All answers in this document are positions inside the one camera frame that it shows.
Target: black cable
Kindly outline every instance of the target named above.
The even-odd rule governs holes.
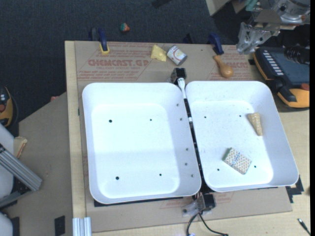
[[[224,233],[219,233],[219,232],[213,231],[210,227],[208,227],[208,225],[206,224],[206,222],[203,220],[203,217],[201,216],[201,213],[198,213],[198,214],[194,215],[194,216],[191,217],[191,219],[189,220],[189,222],[188,222],[188,224],[187,224],[187,228],[186,228],[186,236],[189,236],[189,235],[190,235],[190,233],[189,233],[189,227],[190,227],[191,223],[193,222],[193,220],[195,219],[195,217],[196,217],[197,215],[199,215],[199,217],[201,218],[203,224],[206,226],[206,228],[207,228],[209,231],[211,231],[211,232],[213,232],[213,233],[215,233],[215,234],[222,235],[222,236],[228,236],[228,234],[224,234]]]

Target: table surface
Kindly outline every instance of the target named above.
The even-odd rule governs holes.
[[[78,89],[76,76],[75,42],[65,42],[65,64],[67,80],[67,100],[70,139],[72,207],[74,218],[86,217],[85,190],[83,180],[83,162],[81,148],[80,121],[78,117]],[[229,218],[208,221],[209,227],[215,231],[233,236],[243,235],[308,235],[297,219],[301,218],[311,230],[310,208],[310,112],[280,112],[288,142],[294,155],[305,191],[293,197],[292,212]],[[186,235],[186,224],[155,226],[138,229],[93,233],[95,236],[120,235]],[[212,235],[202,222],[192,223],[190,233],[197,236]]]

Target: can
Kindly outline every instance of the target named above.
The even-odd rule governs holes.
[[[168,49],[166,55],[177,65],[182,64],[187,59],[187,55],[183,53],[177,45],[173,45]]]

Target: black carpet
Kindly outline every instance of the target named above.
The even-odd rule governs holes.
[[[189,33],[205,44],[215,32],[222,44],[236,44],[244,18],[230,3],[211,17],[205,0],[0,0],[0,84],[23,120],[66,91],[64,41],[88,40],[91,27],[104,28],[108,41],[182,43]],[[122,34],[121,23],[130,32]]]

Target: tray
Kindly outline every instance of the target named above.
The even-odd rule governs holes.
[[[92,83],[82,98],[95,200],[113,204],[199,191],[199,167],[177,86]]]
[[[186,86],[205,183],[214,191],[292,185],[298,171],[272,94],[261,82]],[[171,83],[92,83],[82,94],[90,192],[103,204],[192,196],[200,190],[183,95]],[[258,112],[263,136],[247,115]],[[242,175],[224,155],[252,163]]]

